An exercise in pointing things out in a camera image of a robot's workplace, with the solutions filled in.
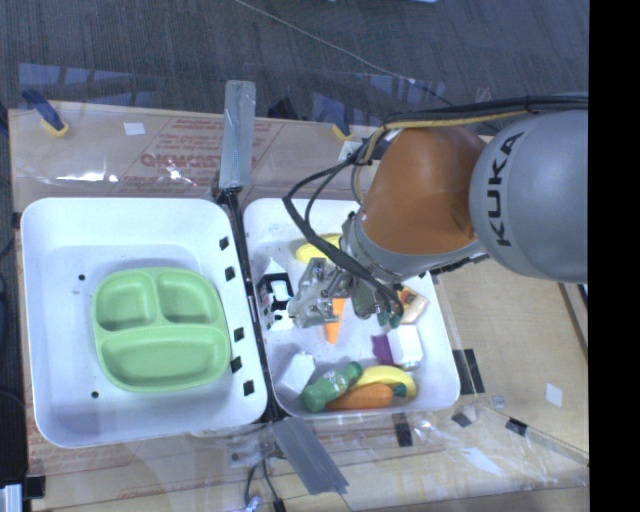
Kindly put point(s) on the large orange carrot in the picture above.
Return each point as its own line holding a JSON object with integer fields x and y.
{"x": 365, "y": 396}

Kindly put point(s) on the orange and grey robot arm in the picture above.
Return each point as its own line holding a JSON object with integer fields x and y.
{"x": 450, "y": 200}

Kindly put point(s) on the green bottle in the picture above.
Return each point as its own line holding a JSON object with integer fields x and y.
{"x": 327, "y": 387}

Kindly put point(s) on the purple block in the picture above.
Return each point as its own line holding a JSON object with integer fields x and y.
{"x": 381, "y": 350}

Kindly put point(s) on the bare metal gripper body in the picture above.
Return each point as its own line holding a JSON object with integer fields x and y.
{"x": 367, "y": 300}

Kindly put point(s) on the pizza slice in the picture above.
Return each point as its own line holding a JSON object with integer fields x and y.
{"x": 415, "y": 305}

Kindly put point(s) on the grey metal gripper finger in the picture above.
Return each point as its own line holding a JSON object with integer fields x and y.
{"x": 315, "y": 277}
{"x": 310, "y": 312}

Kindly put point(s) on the brown cardboard board red print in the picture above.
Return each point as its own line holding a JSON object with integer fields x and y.
{"x": 165, "y": 150}

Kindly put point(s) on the yellow lemon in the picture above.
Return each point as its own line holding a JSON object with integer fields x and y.
{"x": 312, "y": 247}

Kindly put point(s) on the white carton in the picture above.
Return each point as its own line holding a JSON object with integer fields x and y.
{"x": 297, "y": 372}

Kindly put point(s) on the white plastic tray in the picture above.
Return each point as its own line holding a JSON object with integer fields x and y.
{"x": 65, "y": 300}
{"x": 360, "y": 345}

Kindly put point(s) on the white cube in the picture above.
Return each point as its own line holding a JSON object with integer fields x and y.
{"x": 406, "y": 345}

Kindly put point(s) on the yellow banana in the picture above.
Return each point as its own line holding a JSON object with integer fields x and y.
{"x": 387, "y": 375}

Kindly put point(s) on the green divided plate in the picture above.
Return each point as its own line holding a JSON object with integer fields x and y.
{"x": 160, "y": 330}

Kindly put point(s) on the small orange carrot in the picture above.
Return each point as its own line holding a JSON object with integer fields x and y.
{"x": 333, "y": 327}

